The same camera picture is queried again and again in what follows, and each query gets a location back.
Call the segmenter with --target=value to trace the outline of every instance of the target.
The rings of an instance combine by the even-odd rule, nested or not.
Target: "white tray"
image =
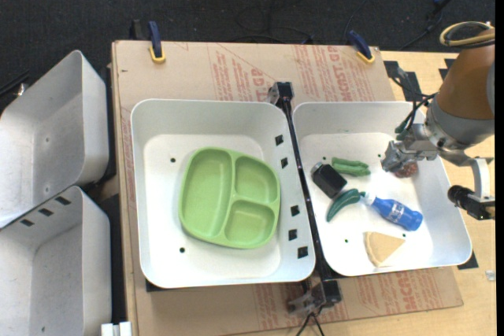
[[[0,228],[72,185],[101,179],[109,160],[106,89],[78,50],[0,119]]]
[[[278,136],[283,138],[279,145]],[[181,288],[296,282],[311,275],[313,241],[287,119],[280,109],[265,102],[145,100],[132,111],[132,141],[140,264],[149,282]],[[261,158],[278,172],[279,222],[265,246],[232,249],[183,231],[178,217],[182,174],[192,153],[206,146]]]
[[[460,209],[447,197],[450,182],[439,157],[419,161],[418,174],[408,179],[381,168],[380,158],[395,138],[394,129],[410,111],[408,102],[313,102],[301,104],[293,112],[324,257],[341,275],[451,266],[463,264],[471,256],[471,240]],[[423,120],[419,110],[415,123]],[[420,228],[405,231],[361,202],[347,206],[328,223],[325,217],[331,201],[315,185],[310,171],[317,162],[331,164],[332,157],[369,164],[369,176],[344,175],[348,181],[344,189],[355,187],[401,201],[424,215]],[[406,242],[388,261],[390,266],[375,268],[369,261],[365,231],[404,237]]]
[[[106,214],[77,186],[0,231],[0,334],[91,336],[110,322]]]

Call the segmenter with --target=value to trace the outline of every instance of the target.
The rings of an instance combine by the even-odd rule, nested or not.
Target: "black metal bracket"
[[[321,278],[322,290],[324,292],[324,306],[333,306],[342,300],[339,284],[336,281],[337,274],[329,267],[322,251],[321,238],[318,234],[317,222],[313,211],[312,200],[308,191],[305,172],[302,169],[301,154],[299,152],[298,140],[296,138],[294,122],[292,120],[291,100],[294,97],[294,90],[290,82],[277,82],[269,89],[267,102],[282,109],[287,118],[289,132],[291,133],[292,146],[299,179],[301,180],[302,192],[305,198],[306,210],[308,212],[309,225],[312,233],[313,247],[315,249],[315,270]]]

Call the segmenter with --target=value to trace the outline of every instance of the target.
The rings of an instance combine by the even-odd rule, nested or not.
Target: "cardboard sheet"
[[[264,101],[276,81],[292,82],[297,104],[393,101],[380,52],[374,50],[376,60],[367,65],[351,46],[164,42],[167,60],[157,65],[148,46],[143,41],[113,44],[114,90],[120,103],[118,144],[124,158],[119,175],[127,190],[121,204],[127,213],[123,223],[126,220],[130,230],[123,235],[132,270],[126,294],[134,332],[217,336],[298,327],[304,318],[290,315],[287,302],[302,295],[299,284],[147,291],[139,266],[131,110],[147,98]],[[339,285],[343,301],[322,312],[322,323],[462,305],[451,268],[344,278]]]

